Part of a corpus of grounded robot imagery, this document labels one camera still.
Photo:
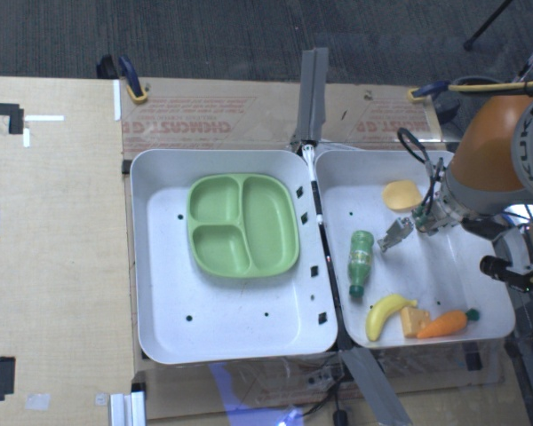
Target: carrot top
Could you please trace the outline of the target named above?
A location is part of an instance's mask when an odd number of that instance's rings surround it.
[[[452,335],[465,328],[468,324],[468,320],[478,320],[479,318],[480,313],[474,308],[467,312],[461,310],[444,312],[420,330],[417,333],[417,338]]]

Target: green plate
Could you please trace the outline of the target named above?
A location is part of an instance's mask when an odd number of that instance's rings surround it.
[[[274,177],[226,174],[195,182],[187,197],[189,243],[199,266],[229,278],[288,271],[298,259],[298,225]]]

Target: black tape corner marker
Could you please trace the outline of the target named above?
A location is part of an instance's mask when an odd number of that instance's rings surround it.
[[[8,132],[10,134],[24,133],[24,109],[19,104],[0,103],[0,115],[8,115]]]
[[[14,393],[15,371],[16,358],[0,357],[0,401],[5,400],[5,395]]]

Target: banana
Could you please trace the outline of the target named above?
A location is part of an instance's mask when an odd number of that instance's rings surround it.
[[[377,341],[385,322],[405,306],[417,307],[417,300],[409,300],[399,294],[384,296],[370,309],[365,320],[365,333],[370,341]]]

